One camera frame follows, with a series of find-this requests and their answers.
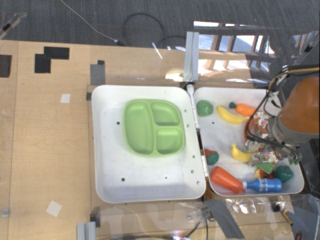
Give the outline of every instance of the white tray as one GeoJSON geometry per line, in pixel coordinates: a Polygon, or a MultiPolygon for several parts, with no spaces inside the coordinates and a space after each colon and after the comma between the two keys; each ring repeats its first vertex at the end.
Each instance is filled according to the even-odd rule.
{"type": "MultiPolygon", "coordinates": [[[[196,90],[194,94],[195,103],[200,100],[209,101],[213,105],[213,114],[198,117],[201,139],[204,149],[217,151],[219,160],[215,165],[208,166],[209,173],[215,166],[220,166],[240,181],[253,181],[256,166],[250,167],[246,163],[238,161],[231,156],[231,144],[236,143],[237,148],[244,148],[244,125],[231,124],[224,121],[217,113],[217,106],[221,105],[229,108],[229,103],[243,103],[256,108],[263,97],[266,90],[262,89],[242,89],[242,88],[213,88],[202,87],[196,90]]],[[[279,109],[270,102],[266,105],[266,110],[277,115],[279,109]]],[[[260,193],[247,189],[245,193],[235,194],[234,192],[210,182],[212,189],[223,197],[243,197],[243,196],[261,196],[261,195],[281,195],[296,194],[302,191],[304,187],[304,178],[299,165],[289,165],[288,159],[279,161],[275,166],[290,166],[294,176],[292,179],[282,184],[281,192],[260,193]]]]}
{"type": "Polygon", "coordinates": [[[196,199],[206,190],[189,95],[178,87],[102,85],[92,93],[96,191],[108,203],[196,199]],[[125,105],[136,99],[171,102],[181,113],[185,146],[177,154],[130,152],[123,131],[125,105]]]}

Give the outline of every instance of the yellow banana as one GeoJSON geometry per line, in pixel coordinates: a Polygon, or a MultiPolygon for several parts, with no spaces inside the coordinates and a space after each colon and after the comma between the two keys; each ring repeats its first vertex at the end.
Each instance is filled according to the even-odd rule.
{"type": "Polygon", "coordinates": [[[241,162],[249,162],[252,153],[242,152],[236,147],[236,143],[232,143],[231,155],[241,162]]]}
{"type": "Polygon", "coordinates": [[[222,119],[235,125],[241,124],[244,120],[249,119],[249,116],[232,114],[231,112],[226,110],[223,106],[217,106],[216,111],[218,112],[219,116],[222,117],[222,119]]]}

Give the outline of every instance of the blue bottle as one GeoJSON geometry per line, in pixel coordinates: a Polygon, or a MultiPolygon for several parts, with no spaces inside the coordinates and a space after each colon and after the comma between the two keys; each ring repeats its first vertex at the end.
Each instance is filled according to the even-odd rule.
{"type": "Polygon", "coordinates": [[[252,189],[257,192],[279,192],[281,191],[281,180],[278,178],[258,178],[251,182],[243,181],[244,189],[252,189]]]}

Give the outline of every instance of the white paper square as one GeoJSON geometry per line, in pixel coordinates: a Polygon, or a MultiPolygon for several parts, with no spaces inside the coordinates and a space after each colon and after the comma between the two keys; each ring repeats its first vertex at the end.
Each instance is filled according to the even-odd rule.
{"type": "Polygon", "coordinates": [[[62,205],[58,204],[55,201],[51,201],[48,208],[46,209],[46,212],[54,217],[57,217],[60,213],[61,208],[62,205]]]}
{"type": "Polygon", "coordinates": [[[70,103],[71,94],[62,94],[61,103],[70,103]]]}

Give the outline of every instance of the wooden table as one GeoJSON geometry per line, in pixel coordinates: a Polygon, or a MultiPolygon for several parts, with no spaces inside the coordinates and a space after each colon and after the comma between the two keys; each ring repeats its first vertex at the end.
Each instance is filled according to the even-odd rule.
{"type": "MultiPolygon", "coordinates": [[[[99,200],[91,181],[90,65],[105,61],[107,84],[176,86],[164,79],[169,70],[183,67],[184,52],[160,53],[162,58],[150,48],[0,40],[0,54],[12,56],[10,77],[0,78],[0,209],[10,208],[9,217],[0,217],[0,240],[75,240],[77,223],[87,223],[96,206],[102,225],[97,239],[193,228],[186,219],[192,211],[188,202],[111,205],[99,200]],[[35,54],[43,54],[45,46],[70,48],[69,59],[52,59],[50,74],[35,73],[35,54]],[[61,103],[63,94],[70,95],[69,103],[61,103]],[[57,216],[46,212],[51,201],[61,205],[57,216]]],[[[214,86],[225,86],[225,75],[215,77],[214,86]]],[[[289,206],[290,199],[283,198],[289,206]]],[[[267,207],[235,215],[246,239],[293,239],[290,225],[267,207]]],[[[205,235],[202,223],[192,239],[205,235]]],[[[209,223],[209,235],[225,239],[216,222],[209,223]]]]}

